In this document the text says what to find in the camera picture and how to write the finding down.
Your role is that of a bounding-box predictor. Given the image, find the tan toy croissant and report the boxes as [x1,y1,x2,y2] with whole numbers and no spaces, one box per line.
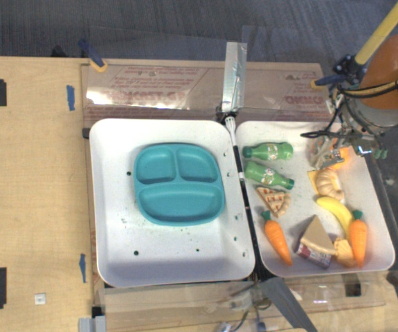
[315,167,345,202]

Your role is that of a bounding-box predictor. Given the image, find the brown cardboard board red print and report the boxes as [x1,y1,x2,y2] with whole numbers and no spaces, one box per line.
[80,59,386,324]

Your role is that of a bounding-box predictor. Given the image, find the black cylinder on white bracket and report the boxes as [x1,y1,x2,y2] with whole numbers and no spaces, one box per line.
[326,54,363,114]

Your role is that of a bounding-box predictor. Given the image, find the yellow banana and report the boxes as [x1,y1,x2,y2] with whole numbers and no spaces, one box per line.
[316,196,354,239]

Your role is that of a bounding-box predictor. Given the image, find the green toy bottle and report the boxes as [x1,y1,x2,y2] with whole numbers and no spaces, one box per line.
[242,141,294,162]
[244,160,296,191]

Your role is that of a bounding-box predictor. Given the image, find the tan toy biscuit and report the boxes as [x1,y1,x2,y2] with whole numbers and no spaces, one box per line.
[333,237,356,268]

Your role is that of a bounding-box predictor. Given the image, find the white plastic tray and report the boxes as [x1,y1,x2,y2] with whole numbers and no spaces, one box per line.
[89,118,257,288]
[235,120,396,279]

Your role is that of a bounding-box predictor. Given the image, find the yellow flat toy slice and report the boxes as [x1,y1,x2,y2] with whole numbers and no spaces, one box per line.
[307,169,321,195]

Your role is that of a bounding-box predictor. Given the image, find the orange toy carrot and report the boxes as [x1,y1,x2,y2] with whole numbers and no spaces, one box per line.
[348,209,368,268]
[260,210,293,267]

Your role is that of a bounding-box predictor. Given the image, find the orange round toy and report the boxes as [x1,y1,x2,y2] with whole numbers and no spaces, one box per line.
[329,146,351,171]

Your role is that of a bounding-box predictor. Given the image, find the brown toy sandwich wedge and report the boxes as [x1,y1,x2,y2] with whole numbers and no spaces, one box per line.
[295,214,337,270]

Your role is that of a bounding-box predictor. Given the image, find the blue divided plate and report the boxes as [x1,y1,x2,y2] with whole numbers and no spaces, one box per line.
[132,142,226,227]

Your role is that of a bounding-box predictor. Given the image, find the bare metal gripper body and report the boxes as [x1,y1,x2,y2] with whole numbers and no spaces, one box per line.
[336,124,377,157]

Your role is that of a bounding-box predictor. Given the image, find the toy pizza slice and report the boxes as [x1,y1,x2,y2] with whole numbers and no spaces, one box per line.
[255,185,292,219]

